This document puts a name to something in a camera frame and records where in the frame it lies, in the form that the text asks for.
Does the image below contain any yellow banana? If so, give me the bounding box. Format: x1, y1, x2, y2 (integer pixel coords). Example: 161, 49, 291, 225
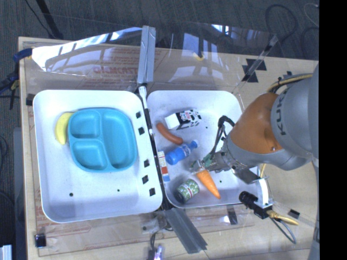
55, 112, 75, 146

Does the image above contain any green can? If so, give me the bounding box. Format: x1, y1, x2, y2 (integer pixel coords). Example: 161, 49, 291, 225
174, 178, 201, 204

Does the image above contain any blue divided plate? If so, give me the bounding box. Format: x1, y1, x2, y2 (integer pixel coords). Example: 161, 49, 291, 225
67, 107, 138, 173

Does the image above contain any white plastic tray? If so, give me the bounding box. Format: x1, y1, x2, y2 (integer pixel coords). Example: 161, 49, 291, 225
146, 90, 272, 209
32, 89, 164, 224

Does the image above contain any blue bottle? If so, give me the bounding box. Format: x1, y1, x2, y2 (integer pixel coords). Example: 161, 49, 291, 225
165, 139, 200, 166

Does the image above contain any brown sausage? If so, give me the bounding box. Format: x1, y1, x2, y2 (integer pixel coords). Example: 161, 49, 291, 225
156, 122, 184, 146

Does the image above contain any red and white packet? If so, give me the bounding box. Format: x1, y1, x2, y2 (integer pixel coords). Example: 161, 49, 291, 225
157, 150, 171, 183

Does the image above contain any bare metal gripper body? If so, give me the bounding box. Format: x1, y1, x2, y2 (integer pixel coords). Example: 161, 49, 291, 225
208, 151, 237, 173

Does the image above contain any black cylinder on white bracket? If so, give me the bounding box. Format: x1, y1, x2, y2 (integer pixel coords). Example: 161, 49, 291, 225
232, 166, 273, 220

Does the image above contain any orange carrot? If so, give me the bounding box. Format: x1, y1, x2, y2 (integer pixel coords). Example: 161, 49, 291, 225
195, 168, 222, 200

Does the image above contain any black and white carton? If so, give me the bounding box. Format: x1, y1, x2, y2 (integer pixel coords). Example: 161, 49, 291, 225
164, 108, 202, 131

